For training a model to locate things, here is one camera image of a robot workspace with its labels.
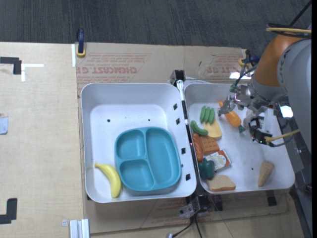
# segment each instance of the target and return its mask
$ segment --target white tray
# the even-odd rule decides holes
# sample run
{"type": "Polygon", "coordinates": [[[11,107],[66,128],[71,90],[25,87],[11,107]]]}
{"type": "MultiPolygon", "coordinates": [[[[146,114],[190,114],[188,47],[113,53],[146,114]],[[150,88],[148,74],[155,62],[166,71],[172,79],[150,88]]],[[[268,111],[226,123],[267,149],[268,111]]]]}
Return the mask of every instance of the white tray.
{"type": "Polygon", "coordinates": [[[179,91],[171,84],[92,83],[81,93],[85,185],[95,202],[186,197],[197,185],[179,91]],[[94,162],[116,168],[114,144],[124,131],[157,126],[173,137],[181,163],[181,178],[172,187],[153,192],[133,192],[124,186],[117,198],[110,195],[106,176],[94,162]]]}
{"type": "MultiPolygon", "coordinates": [[[[202,106],[213,107],[215,111],[219,108],[218,101],[224,101],[231,94],[229,84],[190,84],[185,88],[184,96],[187,106],[189,122],[195,120],[201,128],[200,112],[202,106]]],[[[246,113],[244,110],[234,111],[243,121],[246,113]]],[[[219,170],[216,175],[227,175],[236,183],[235,190],[213,192],[209,189],[205,179],[200,179],[202,186],[206,191],[212,194],[236,193],[246,191],[274,190],[290,188],[295,181],[295,175],[290,162],[286,147],[269,147],[267,145],[253,142],[248,128],[239,133],[238,128],[233,127],[225,115],[215,116],[222,131],[222,137],[217,140],[220,149],[225,149],[232,160],[232,164],[219,170]],[[258,177],[260,166],[263,161],[269,161],[274,164],[274,169],[264,186],[258,187],[258,177]]],[[[273,137],[281,134],[278,121],[272,123],[271,132],[273,137]]],[[[274,144],[282,143],[283,139],[274,141],[274,144]]]]}

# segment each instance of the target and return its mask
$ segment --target green bell pepper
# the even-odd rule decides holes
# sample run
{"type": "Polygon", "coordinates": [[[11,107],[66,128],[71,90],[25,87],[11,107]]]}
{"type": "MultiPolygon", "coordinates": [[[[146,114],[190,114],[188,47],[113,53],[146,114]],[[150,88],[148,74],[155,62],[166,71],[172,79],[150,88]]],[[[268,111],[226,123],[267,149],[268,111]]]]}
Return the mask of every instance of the green bell pepper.
{"type": "Polygon", "coordinates": [[[214,174],[214,162],[207,161],[205,158],[198,163],[199,174],[201,178],[210,179],[214,174]]]}

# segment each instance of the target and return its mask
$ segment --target toy carrot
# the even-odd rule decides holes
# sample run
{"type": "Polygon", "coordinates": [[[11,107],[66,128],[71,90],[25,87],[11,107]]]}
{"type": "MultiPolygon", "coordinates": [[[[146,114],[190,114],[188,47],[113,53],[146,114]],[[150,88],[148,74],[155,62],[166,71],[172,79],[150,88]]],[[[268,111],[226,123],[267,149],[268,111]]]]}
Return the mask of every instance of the toy carrot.
{"type": "MultiPolygon", "coordinates": [[[[219,106],[222,107],[223,102],[219,101],[219,106]]],[[[238,127],[239,132],[245,131],[245,128],[241,125],[241,119],[233,110],[224,114],[227,117],[227,120],[231,123],[232,126],[238,127]]]]}

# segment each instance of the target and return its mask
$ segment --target yellow banana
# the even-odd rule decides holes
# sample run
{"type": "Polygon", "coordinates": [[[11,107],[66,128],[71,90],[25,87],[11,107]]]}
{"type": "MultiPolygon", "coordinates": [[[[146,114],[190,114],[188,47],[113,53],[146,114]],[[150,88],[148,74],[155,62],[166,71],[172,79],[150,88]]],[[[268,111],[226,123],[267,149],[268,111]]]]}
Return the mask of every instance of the yellow banana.
{"type": "Polygon", "coordinates": [[[99,164],[97,162],[95,162],[95,168],[99,168],[108,177],[111,197],[118,197],[121,191],[121,179],[118,171],[110,164],[99,164]]]}

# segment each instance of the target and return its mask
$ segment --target teal plate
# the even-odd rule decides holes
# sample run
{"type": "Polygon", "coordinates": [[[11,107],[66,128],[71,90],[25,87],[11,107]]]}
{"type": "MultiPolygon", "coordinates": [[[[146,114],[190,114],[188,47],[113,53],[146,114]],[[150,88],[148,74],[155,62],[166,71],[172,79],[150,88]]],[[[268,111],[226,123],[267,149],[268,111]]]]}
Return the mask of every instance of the teal plate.
{"type": "Polygon", "coordinates": [[[154,191],[175,185],[181,167],[171,134],[160,127],[121,133],[115,141],[115,160],[122,183],[133,191],[154,191]]]}

